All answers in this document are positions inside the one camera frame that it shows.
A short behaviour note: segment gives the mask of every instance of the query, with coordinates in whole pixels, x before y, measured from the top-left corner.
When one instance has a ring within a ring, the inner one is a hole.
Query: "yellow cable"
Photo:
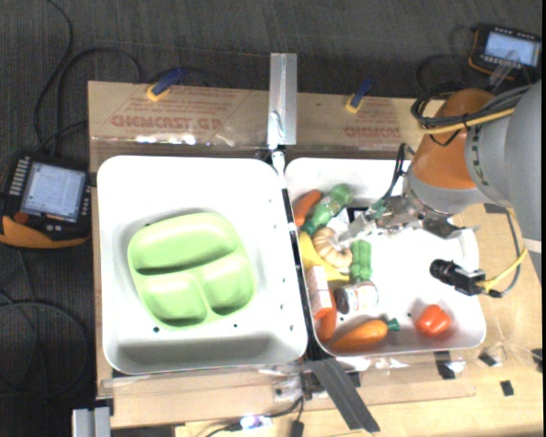
[[[482,287],[486,292],[489,292],[493,287],[495,287],[501,279],[506,277],[510,272],[515,270],[521,262],[524,260],[524,258],[528,255],[528,250],[526,248],[523,249],[520,256],[516,260],[514,260],[511,265],[505,269],[500,275],[497,275],[493,279],[488,279],[484,281],[479,281],[477,284]]]
[[[424,130],[425,134],[427,135],[439,135],[442,133],[450,133],[452,131],[456,131],[458,129],[462,129],[464,127],[474,127],[475,125],[480,125],[481,123],[487,123],[492,120],[497,120],[498,118],[504,118],[509,115],[511,115],[514,112],[515,108],[507,108],[505,110],[502,110],[498,113],[493,113],[490,115],[487,115],[486,117],[481,118],[474,118],[472,120],[469,120],[465,123],[457,123],[455,125],[449,125],[447,127],[435,127],[432,129],[426,129]]]

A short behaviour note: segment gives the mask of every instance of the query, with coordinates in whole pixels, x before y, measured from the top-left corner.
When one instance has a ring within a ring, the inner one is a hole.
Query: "blue clamp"
[[[164,98],[170,92],[170,86],[184,81],[187,75],[188,70],[186,68],[173,69],[147,89],[147,98],[154,102]]]
[[[348,102],[346,102],[346,109],[351,113],[357,113],[362,107],[362,99],[370,91],[372,87],[372,81],[367,78],[361,84],[361,86],[356,91],[356,94],[352,94],[348,97]]]

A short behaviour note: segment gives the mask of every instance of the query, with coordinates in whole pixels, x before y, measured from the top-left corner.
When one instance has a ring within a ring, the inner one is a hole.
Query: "can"
[[[379,302],[379,291],[370,280],[357,285],[347,285],[334,290],[336,308],[342,314],[367,310]]]

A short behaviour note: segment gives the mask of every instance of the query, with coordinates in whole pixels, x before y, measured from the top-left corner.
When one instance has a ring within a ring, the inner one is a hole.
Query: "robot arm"
[[[467,118],[490,105],[508,106],[511,114],[470,128],[426,134],[405,174],[401,195],[385,195],[354,220],[340,240],[408,225],[448,238],[454,234],[449,217],[471,204],[494,203],[514,209],[541,281],[541,81],[498,97],[463,89],[448,98],[436,117]]]

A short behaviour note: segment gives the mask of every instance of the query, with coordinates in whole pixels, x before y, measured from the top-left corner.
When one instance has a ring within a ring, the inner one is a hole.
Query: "green plate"
[[[139,230],[127,259],[137,293],[164,327],[222,319],[247,306],[256,279],[245,248],[222,216],[202,212]]]

